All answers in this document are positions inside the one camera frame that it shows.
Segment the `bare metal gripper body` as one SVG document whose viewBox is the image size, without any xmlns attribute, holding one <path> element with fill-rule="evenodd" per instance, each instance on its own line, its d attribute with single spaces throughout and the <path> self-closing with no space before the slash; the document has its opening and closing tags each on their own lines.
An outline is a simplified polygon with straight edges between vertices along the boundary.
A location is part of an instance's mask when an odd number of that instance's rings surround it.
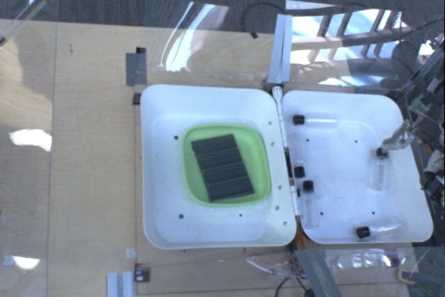
<svg viewBox="0 0 445 297">
<path fill-rule="evenodd" d="M 412 78 L 405 85 L 412 133 L 423 143 L 444 142 L 444 80 Z"/>
</svg>

